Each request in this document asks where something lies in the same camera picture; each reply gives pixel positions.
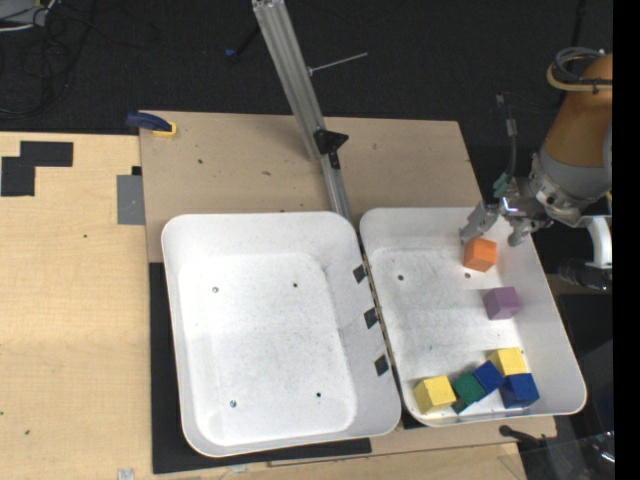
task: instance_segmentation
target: yellow cube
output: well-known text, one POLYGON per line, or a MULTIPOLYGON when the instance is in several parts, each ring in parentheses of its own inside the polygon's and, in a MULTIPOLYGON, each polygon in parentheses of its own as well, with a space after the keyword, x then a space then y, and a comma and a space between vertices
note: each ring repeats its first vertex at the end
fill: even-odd
POLYGON ((421 414, 442 409, 456 401, 451 383, 446 375, 423 379, 413 388, 421 414))
POLYGON ((501 348, 491 353, 489 361, 506 377, 517 373, 527 373, 524 357, 519 347, 501 348))

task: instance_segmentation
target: black bracket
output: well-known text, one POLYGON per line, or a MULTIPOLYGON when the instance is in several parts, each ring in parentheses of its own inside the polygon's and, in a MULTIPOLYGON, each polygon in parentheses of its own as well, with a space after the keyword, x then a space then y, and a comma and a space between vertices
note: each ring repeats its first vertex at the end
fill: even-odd
POLYGON ((321 155, 329 155, 329 162, 334 169, 340 169, 340 160, 338 159, 338 149, 349 139, 348 135, 338 132, 330 132, 329 130, 316 130, 313 134, 316 140, 316 146, 321 155))

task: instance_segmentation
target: tray with colored blocks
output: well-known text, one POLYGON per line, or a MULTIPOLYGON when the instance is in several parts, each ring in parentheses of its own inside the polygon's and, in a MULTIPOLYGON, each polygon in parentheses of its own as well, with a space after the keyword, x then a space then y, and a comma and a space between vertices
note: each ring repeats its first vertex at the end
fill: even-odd
POLYGON ((385 208, 360 231, 402 402, 446 426, 573 414, 586 388, 531 237, 500 219, 462 244, 472 208, 385 208))

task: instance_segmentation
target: orange cube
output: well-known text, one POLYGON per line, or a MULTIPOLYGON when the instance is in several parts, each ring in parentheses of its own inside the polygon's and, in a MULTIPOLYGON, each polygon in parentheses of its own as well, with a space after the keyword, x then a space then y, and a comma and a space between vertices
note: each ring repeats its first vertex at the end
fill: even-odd
POLYGON ((496 264, 498 244, 485 238, 472 238, 464 246, 462 264, 473 270, 486 272, 496 264))

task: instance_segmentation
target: blue object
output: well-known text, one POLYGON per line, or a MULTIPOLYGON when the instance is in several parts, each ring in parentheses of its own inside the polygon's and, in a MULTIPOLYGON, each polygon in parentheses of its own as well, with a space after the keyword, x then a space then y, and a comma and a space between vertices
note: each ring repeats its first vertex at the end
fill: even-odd
POLYGON ((500 386, 500 396, 505 409, 529 407, 540 398, 538 388, 530 373, 507 375, 500 386))
POLYGON ((146 112, 129 112, 125 123, 132 128, 144 128, 146 130, 159 130, 163 132, 171 131, 171 124, 168 121, 153 114, 147 114, 146 112))
POLYGON ((487 392, 487 395, 504 384, 504 377, 491 361, 486 361, 478 366, 474 370, 473 376, 487 392))

